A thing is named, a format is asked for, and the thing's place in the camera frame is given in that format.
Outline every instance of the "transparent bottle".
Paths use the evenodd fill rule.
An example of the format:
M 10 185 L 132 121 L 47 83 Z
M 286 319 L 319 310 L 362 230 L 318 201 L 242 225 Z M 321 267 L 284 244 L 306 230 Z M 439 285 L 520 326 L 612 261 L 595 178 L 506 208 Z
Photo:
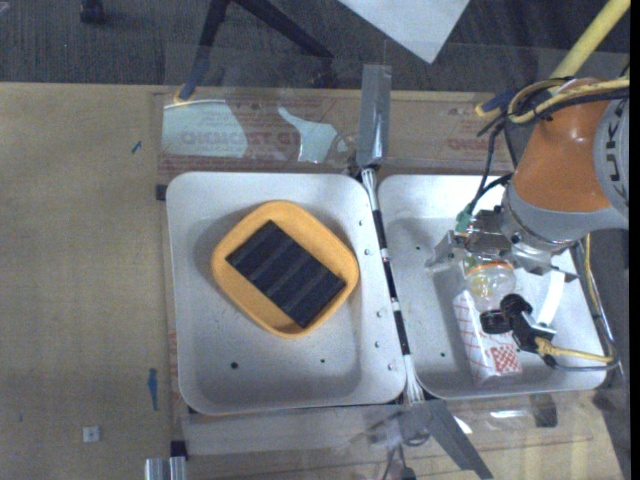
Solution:
M 464 285 L 453 299 L 453 309 L 474 384 L 486 387 L 513 380 L 522 374 L 522 364 L 508 324 L 501 318 L 500 301 L 516 289 L 514 268 L 507 262 L 474 257 L 467 258 L 463 268 Z

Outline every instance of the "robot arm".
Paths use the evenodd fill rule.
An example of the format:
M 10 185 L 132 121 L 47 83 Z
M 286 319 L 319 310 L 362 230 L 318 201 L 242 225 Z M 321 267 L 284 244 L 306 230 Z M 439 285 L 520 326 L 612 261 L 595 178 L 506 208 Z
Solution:
M 596 83 L 571 80 L 557 94 Z M 476 213 L 459 233 L 447 233 L 428 267 L 471 253 L 544 274 L 553 268 L 553 255 L 590 232 L 628 229 L 629 98 L 596 96 L 547 113 L 536 124 L 517 169 L 504 179 L 502 205 Z M 521 113 L 510 108 L 510 115 L 517 120 Z

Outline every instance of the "chair wheel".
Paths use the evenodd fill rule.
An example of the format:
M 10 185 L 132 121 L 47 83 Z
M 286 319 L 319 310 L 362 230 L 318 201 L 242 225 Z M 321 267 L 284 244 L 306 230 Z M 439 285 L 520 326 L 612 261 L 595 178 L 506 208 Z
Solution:
M 82 0 L 80 4 L 80 21 L 82 23 L 104 23 L 104 8 L 100 0 Z

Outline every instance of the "wooden surface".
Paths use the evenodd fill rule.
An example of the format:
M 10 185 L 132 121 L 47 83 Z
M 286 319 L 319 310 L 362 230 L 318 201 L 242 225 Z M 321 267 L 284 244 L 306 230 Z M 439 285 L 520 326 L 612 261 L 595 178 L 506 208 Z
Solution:
M 2 480 L 139 479 L 145 458 L 169 454 L 164 206 L 154 194 L 163 90 L 0 85 Z M 621 478 L 600 412 L 580 403 L 560 441 L 534 429 L 532 441 L 515 433 L 513 447 L 481 446 L 496 478 Z M 102 439 L 83 444 L 92 425 Z M 413 464 L 420 477 L 474 478 L 437 448 L 429 454 Z M 256 473 L 255 459 L 217 460 Z M 276 459 L 260 457 L 267 469 Z M 254 478 L 375 478 L 371 459 L 331 472 L 310 462 Z M 194 478 L 214 477 L 211 464 L 194 459 Z
M 486 123 L 474 107 L 490 97 L 473 92 L 393 91 L 385 167 L 482 173 L 488 134 L 477 136 Z M 359 90 L 199 88 L 194 100 L 197 105 L 176 105 L 172 97 L 164 101 L 159 172 L 167 179 L 189 170 L 341 172 L 355 151 Z M 323 149 L 317 143 L 324 142 L 319 137 L 329 143 L 333 139 L 326 146 L 326 157 L 317 153 Z M 507 145 L 498 138 L 492 171 L 511 170 Z

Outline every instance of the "yellow pole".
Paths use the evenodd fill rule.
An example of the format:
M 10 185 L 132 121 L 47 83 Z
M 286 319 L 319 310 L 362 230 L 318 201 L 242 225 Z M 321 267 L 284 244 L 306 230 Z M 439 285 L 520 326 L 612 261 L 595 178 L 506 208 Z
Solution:
M 609 0 L 550 78 L 575 75 L 630 7 L 631 0 Z

